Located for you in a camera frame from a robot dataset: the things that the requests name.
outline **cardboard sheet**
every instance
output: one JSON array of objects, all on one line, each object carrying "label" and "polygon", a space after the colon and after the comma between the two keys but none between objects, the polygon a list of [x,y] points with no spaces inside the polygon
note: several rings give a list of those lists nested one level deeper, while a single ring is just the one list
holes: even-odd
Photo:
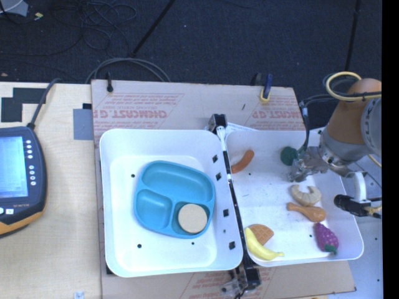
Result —
[{"label": "cardboard sheet", "polygon": [[[178,105],[184,105],[186,109],[179,108],[176,111],[183,111],[183,116],[176,115],[174,110],[170,113],[170,116],[176,118],[177,128],[202,128],[211,114],[225,113],[228,121],[238,125],[263,125],[270,128],[291,126],[299,131],[304,130],[291,88],[272,88],[270,102],[263,104],[258,100],[260,87],[115,81],[116,93],[120,91],[121,84],[127,89],[124,92],[138,93],[140,96],[152,93],[184,94]],[[1,82],[0,97],[11,98],[14,88],[46,86],[47,83]],[[92,91],[97,96],[106,86],[107,81],[100,80],[94,83],[93,88],[91,85],[57,84],[49,92],[36,121],[36,132],[49,170],[48,205],[39,220],[15,235],[1,239],[0,259],[3,269],[0,273],[0,297],[73,298],[74,293],[83,293],[85,299],[225,299],[221,297],[219,285],[229,280],[228,272],[140,278],[121,278],[107,274],[103,249],[101,252],[99,250],[99,241],[103,241],[104,237],[102,204],[101,199],[97,199],[101,191],[97,190],[96,196],[95,186],[99,178],[95,174],[95,164],[98,166],[99,162],[94,157],[94,142],[76,140],[73,127],[74,110],[81,109],[83,103],[91,102]],[[103,109],[99,104],[98,114]],[[0,127],[26,125],[36,106],[23,104],[22,122],[0,123]],[[136,104],[132,110],[142,110],[142,106]],[[186,121],[187,116],[192,117],[192,124]],[[162,119],[143,113],[135,121],[144,125],[155,122],[152,123],[154,128],[173,126],[170,121],[162,123]],[[100,122],[96,120],[97,135]],[[245,294],[244,298],[311,296],[309,299],[326,299],[323,294],[355,290],[348,262],[345,261],[328,265],[260,268],[260,272],[262,285],[254,293]]]},{"label": "cardboard sheet", "polygon": [[[135,278],[107,273],[99,139],[112,128],[203,129],[212,114],[225,114],[229,122],[257,130],[303,132],[305,138],[293,89],[272,87],[271,99],[264,103],[259,101],[262,87],[128,81],[112,81],[112,85],[113,92],[108,93],[106,80],[92,81],[103,298],[225,299],[221,286],[231,277],[224,271]],[[355,291],[346,261],[260,267],[259,271],[261,285],[245,298],[297,298]]]}]

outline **blue plate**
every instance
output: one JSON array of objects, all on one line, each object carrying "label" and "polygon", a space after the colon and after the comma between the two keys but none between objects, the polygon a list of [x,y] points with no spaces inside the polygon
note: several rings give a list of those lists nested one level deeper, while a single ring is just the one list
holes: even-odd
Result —
[{"label": "blue plate", "polygon": [[[160,234],[195,238],[208,229],[213,215],[215,188],[204,172],[168,161],[148,163],[137,183],[133,208],[142,226]],[[192,234],[178,222],[180,209],[187,204],[201,206],[208,221],[205,228]]]}]

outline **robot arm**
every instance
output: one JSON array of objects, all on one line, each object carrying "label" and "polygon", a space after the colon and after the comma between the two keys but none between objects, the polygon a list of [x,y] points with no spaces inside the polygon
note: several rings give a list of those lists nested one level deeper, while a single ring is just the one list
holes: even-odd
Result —
[{"label": "robot arm", "polygon": [[336,196],[335,205],[357,216],[366,216],[371,202],[365,196],[363,177],[348,165],[368,154],[382,157],[382,98],[367,96],[381,91],[381,81],[365,78],[355,82],[347,92],[352,97],[341,97],[320,135],[319,146],[307,147],[294,158],[289,181],[301,182],[310,174],[328,170],[353,178],[357,196],[354,199]]}]

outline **gray carpet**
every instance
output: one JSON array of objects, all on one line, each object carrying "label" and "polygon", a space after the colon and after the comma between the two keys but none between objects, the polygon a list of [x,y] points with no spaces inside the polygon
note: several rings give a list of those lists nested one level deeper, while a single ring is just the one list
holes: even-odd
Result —
[{"label": "gray carpet", "polygon": [[[324,77],[345,69],[382,79],[382,0],[176,0],[134,54],[170,1],[24,0],[26,16],[0,13],[0,81],[85,83],[102,62],[126,57],[172,82],[250,85],[270,73],[298,101],[325,93]],[[118,62],[97,78],[159,80],[148,68]],[[334,108],[309,107],[310,127]]]}]

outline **toy sausage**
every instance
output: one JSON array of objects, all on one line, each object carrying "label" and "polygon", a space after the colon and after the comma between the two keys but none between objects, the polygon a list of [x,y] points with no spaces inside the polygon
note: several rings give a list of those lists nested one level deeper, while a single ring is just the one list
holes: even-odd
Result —
[{"label": "toy sausage", "polygon": [[244,153],[243,158],[241,158],[241,160],[238,163],[231,166],[231,174],[235,174],[242,171],[251,162],[254,155],[255,153],[253,150],[251,149],[247,150]]}]

